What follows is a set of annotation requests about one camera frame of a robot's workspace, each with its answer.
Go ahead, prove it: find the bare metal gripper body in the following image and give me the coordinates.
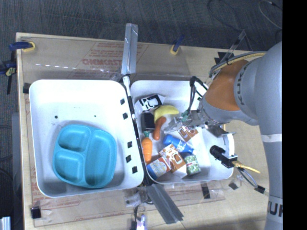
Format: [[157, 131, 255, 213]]
[[184, 109, 210, 130]]

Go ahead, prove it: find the orange sausage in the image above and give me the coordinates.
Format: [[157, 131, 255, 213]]
[[153, 116, 167, 141]]

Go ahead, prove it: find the blue bottle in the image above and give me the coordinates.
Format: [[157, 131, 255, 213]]
[[163, 134, 195, 154]]

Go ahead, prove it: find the orange and white carton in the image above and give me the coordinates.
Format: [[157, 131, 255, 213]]
[[158, 143, 188, 178], [177, 126, 200, 143]]

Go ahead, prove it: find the yellow banana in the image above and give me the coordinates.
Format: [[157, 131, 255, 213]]
[[153, 104, 180, 124]]

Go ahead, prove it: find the black box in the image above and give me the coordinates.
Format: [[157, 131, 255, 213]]
[[141, 112, 155, 132]]

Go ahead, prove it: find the black and white carton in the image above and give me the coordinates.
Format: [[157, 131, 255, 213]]
[[135, 93, 166, 113]]

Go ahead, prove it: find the orange carrot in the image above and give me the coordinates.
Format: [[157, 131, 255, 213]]
[[141, 130, 154, 164]]

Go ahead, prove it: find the green can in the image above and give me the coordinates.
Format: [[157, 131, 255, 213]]
[[183, 153, 202, 176]]

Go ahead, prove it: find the blue and white carton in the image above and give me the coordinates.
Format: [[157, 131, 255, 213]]
[[146, 156, 172, 180]]

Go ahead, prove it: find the white plastic tray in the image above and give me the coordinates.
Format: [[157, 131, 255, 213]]
[[129, 80, 236, 185], [28, 79, 145, 198]]

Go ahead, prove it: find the blue divided plate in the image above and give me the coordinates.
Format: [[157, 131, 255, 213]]
[[52, 124, 118, 189]]

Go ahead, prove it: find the brown cardboard board red print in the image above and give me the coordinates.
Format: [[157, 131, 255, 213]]
[[20, 37, 226, 228]]

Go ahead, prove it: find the black cylinder on white bracket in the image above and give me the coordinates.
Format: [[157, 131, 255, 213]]
[[209, 132, 239, 169]]

